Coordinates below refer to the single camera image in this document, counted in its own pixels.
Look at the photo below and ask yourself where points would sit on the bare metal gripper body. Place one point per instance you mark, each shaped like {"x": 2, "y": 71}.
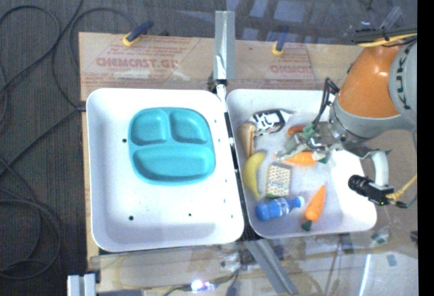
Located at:
{"x": 326, "y": 137}

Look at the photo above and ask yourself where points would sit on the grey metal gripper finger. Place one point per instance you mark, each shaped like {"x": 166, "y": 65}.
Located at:
{"x": 318, "y": 150}
{"x": 288, "y": 149}

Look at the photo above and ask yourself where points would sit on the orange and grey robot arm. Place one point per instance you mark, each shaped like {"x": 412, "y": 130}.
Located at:
{"x": 368, "y": 91}

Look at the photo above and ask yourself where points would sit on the orange carrot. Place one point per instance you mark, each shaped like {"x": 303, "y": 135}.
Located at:
{"x": 301, "y": 159}
{"x": 316, "y": 206}

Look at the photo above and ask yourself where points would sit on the green and yellow patterned carton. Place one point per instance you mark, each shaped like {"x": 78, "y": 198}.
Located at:
{"x": 278, "y": 181}

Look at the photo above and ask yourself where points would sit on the black and white carton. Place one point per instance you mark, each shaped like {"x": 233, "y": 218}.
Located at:
{"x": 269, "y": 119}

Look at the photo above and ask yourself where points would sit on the yellow banana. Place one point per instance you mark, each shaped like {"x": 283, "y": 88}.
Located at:
{"x": 252, "y": 170}

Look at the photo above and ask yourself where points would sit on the tan bread bun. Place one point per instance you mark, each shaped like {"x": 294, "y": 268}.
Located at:
{"x": 247, "y": 136}

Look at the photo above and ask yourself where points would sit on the white plastic tray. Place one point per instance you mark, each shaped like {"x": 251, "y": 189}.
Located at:
{"x": 162, "y": 213}
{"x": 342, "y": 193}

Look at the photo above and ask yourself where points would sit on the blue plastic bottle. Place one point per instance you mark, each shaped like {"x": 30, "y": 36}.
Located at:
{"x": 271, "y": 210}

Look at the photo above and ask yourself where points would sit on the blue divided plate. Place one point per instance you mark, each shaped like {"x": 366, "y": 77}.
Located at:
{"x": 173, "y": 162}

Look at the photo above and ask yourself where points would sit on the brown cardboard board red print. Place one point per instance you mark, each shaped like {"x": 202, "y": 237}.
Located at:
{"x": 142, "y": 60}

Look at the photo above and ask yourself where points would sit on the black cylinder on white bracket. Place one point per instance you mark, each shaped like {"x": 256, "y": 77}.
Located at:
{"x": 379, "y": 169}

